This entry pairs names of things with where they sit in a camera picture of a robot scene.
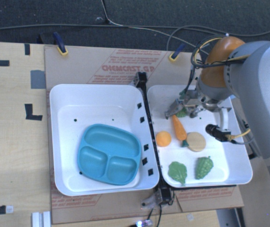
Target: blue divided plate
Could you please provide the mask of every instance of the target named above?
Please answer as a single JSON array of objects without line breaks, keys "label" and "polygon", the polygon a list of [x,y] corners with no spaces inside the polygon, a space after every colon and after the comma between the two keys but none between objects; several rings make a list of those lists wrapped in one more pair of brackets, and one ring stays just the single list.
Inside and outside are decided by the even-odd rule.
[{"label": "blue divided plate", "polygon": [[77,156],[84,176],[114,185],[130,183],[137,174],[140,159],[139,139],[105,124],[93,124],[85,130]]}]

